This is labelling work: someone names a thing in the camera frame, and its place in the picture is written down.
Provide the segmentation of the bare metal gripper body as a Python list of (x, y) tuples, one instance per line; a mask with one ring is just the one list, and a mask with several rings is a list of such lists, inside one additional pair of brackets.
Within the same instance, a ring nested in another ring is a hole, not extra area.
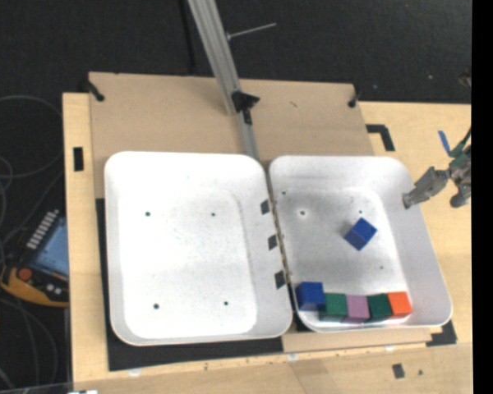
[(449, 178), (458, 190), (471, 185), (471, 157), (460, 154), (449, 164)]

